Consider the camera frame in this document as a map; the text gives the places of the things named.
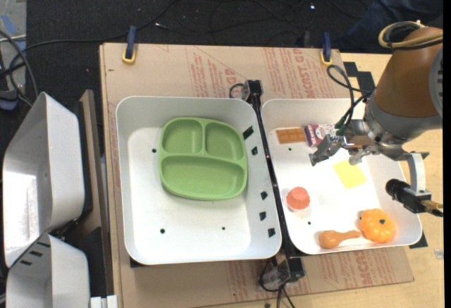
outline black fabric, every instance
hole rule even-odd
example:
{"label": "black fabric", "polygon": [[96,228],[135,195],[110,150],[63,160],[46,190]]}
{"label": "black fabric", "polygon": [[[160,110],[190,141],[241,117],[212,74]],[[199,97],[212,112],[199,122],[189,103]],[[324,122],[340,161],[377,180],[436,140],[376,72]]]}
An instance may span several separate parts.
{"label": "black fabric", "polygon": [[[28,47],[49,40],[98,40],[53,43],[28,50],[40,90],[69,109],[86,89],[94,90],[101,123],[98,55],[101,41],[124,42],[130,25],[142,27],[171,4],[156,19],[169,30],[151,23],[138,30],[137,42],[289,47],[308,31],[311,45],[319,47],[323,32],[328,32],[332,39],[344,33],[373,0],[181,0],[177,6],[174,1],[27,0]],[[245,24],[228,28],[238,23]],[[220,31],[208,33],[211,29]],[[34,99],[30,84],[27,95]],[[0,111],[1,157],[28,109],[21,103],[13,113]]]}

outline table surface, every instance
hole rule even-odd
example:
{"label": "table surface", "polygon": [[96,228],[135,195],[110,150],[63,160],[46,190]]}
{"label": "table surface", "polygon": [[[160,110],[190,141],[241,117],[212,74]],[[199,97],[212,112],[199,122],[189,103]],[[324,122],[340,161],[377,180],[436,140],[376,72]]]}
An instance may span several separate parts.
{"label": "table surface", "polygon": [[[375,54],[341,54],[343,61],[353,61],[357,64],[359,70],[370,71],[374,81],[378,82],[383,69],[389,59],[388,55]],[[109,101],[108,83],[105,78],[106,71],[101,64],[102,80],[102,103],[104,107],[104,134],[106,144],[110,141],[109,117],[107,112]],[[133,95],[132,87],[129,88],[130,95]],[[432,192],[433,200],[443,202],[443,130],[431,130],[416,138],[414,141],[404,146],[407,151],[429,152],[425,159],[426,184],[427,189]],[[110,183],[113,180],[111,165],[107,158],[107,179]],[[407,163],[401,162],[404,175],[409,177]],[[443,218],[438,218],[430,214],[422,214],[421,224],[427,239],[428,246],[410,249],[405,247],[414,281],[411,283],[401,283],[394,285],[380,285],[371,288],[359,288],[354,290],[341,290],[336,292],[318,293],[313,295],[294,296],[290,299],[297,308],[309,307],[363,307],[381,308],[387,307],[444,307],[445,289],[444,289],[444,231]],[[117,249],[117,231],[114,224],[110,223],[111,228],[111,249],[113,256],[113,272],[120,277],[120,267],[115,259],[118,259]],[[116,291],[121,286],[115,279]],[[265,304],[276,305],[275,300],[243,302],[236,304],[216,305],[215,307],[227,308],[262,308]],[[289,307],[286,298],[283,299],[282,307]]]}

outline white container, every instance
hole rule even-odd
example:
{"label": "white container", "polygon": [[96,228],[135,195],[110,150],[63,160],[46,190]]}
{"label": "white container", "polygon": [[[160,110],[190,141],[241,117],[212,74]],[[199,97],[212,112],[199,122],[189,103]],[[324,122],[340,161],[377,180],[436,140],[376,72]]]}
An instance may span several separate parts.
{"label": "white container", "polygon": [[[245,139],[248,181],[235,198],[200,201],[166,191],[159,177],[162,127],[177,117],[230,124]],[[135,261],[173,264],[265,259],[282,238],[257,115],[243,100],[128,97],[116,109],[125,246]]]}
{"label": "white container", "polygon": [[39,237],[78,218],[85,203],[77,116],[42,92],[3,162],[6,265]]}
{"label": "white container", "polygon": [[[261,108],[290,239],[297,249],[307,254],[411,245],[421,238],[419,217],[385,191],[385,184],[390,179],[405,181],[398,162],[383,155],[365,156],[358,164],[365,182],[346,187],[334,169],[336,164],[349,159],[344,149],[312,166],[309,154],[316,148],[308,147],[306,142],[278,142],[276,129],[336,123],[349,106],[349,99],[274,99]],[[363,114],[364,105],[360,104],[354,110],[353,118],[362,118]],[[307,213],[293,212],[286,204],[287,193],[297,186],[304,187],[309,193],[311,201]],[[372,208],[382,209],[395,222],[396,233],[391,242],[376,243],[362,237],[345,240],[333,249],[319,247],[318,235],[322,230],[359,230],[360,213]]]}
{"label": "white container", "polygon": [[85,254],[43,234],[11,267],[6,308],[85,308],[89,305]]}

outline toy food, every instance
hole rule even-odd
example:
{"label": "toy food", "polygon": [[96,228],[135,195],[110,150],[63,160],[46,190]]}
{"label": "toy food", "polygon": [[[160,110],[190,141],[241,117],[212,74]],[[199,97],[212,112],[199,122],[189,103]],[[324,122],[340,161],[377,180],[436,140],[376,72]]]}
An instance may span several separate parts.
{"label": "toy food", "polygon": [[324,230],[319,234],[319,246],[325,249],[337,247],[343,240],[359,238],[361,236],[358,230],[349,230],[341,233],[335,230]]}
{"label": "toy food", "polygon": [[360,217],[360,230],[364,237],[374,242],[390,242],[395,234],[395,223],[382,210],[367,209]]}
{"label": "toy food", "polygon": [[287,205],[293,211],[307,208],[310,204],[309,193],[303,187],[295,187],[287,195]]}

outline wooden table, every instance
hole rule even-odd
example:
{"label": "wooden table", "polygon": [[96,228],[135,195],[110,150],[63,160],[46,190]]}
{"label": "wooden table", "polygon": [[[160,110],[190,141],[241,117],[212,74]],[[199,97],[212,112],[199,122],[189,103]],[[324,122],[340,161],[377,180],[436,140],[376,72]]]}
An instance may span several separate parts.
{"label": "wooden table", "polygon": [[[377,83],[385,68],[388,55],[373,55],[373,54],[342,54],[343,61],[353,61],[357,64],[359,70],[370,71]],[[102,101],[104,108],[104,134],[106,145],[106,168],[107,168],[107,183],[109,192],[109,213],[110,213],[110,236],[111,236],[111,253],[113,259],[113,280],[115,287],[115,294],[120,297],[123,294],[123,280],[125,275],[121,272],[123,264],[120,263],[120,252],[118,244],[118,222],[116,220],[120,216],[120,209],[115,203],[116,196],[114,194],[114,179],[112,172],[111,161],[111,126],[109,125],[111,117],[108,113],[108,107],[111,103],[109,92],[112,87],[109,85],[109,79],[106,78],[108,71],[102,62],[101,57],[101,83],[102,83]],[[124,80],[123,88],[129,95],[139,94],[140,89],[133,86],[132,79],[136,78],[139,81],[142,77],[136,75],[133,77],[132,72],[128,74],[128,80]],[[166,91],[166,96],[170,96],[171,92]],[[426,182],[427,188],[433,193],[433,200],[443,202],[443,132],[442,130],[434,130],[424,133],[415,141],[408,143],[405,147],[408,151],[430,152],[430,155],[425,160]],[[407,164],[404,162],[402,169],[406,177],[409,177]],[[421,247],[410,249],[405,247],[409,263],[414,274],[414,281],[411,283],[383,285],[371,288],[359,288],[354,290],[341,290],[337,292],[319,293],[313,295],[301,295],[291,297],[293,303],[298,308],[307,307],[346,307],[346,308],[381,308],[381,307],[444,307],[445,293],[444,293],[444,259],[443,254],[443,219],[432,216],[430,214],[422,214],[421,222],[424,228],[428,247]],[[130,294],[132,295],[138,287],[139,282],[135,277],[131,279],[127,276],[129,281],[127,285],[130,287]],[[185,292],[186,299],[189,299],[189,292]],[[237,304],[227,304],[215,307],[228,308],[263,308],[265,304],[275,306],[275,300],[259,300],[253,302],[242,302]],[[284,299],[282,307],[288,307],[288,302]]]}

